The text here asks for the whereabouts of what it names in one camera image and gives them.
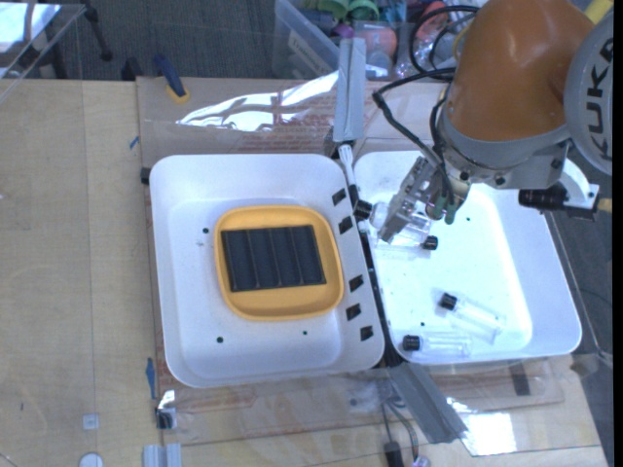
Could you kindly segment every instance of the wooden table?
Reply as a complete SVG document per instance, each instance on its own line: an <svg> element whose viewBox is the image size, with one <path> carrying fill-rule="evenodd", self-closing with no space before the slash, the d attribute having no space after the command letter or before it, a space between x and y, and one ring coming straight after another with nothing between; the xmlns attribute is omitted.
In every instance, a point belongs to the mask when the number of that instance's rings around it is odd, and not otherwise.
<svg viewBox="0 0 623 467"><path fill-rule="evenodd" d="M139 466L162 444L145 374L156 327L138 131L134 83L24 81L0 106L0 467L78 465L89 451ZM535 451L421 453L433 466L607 465L570 357L550 363L564 402L513 415ZM383 430L187 446L183 465L382 466Z"/></svg>

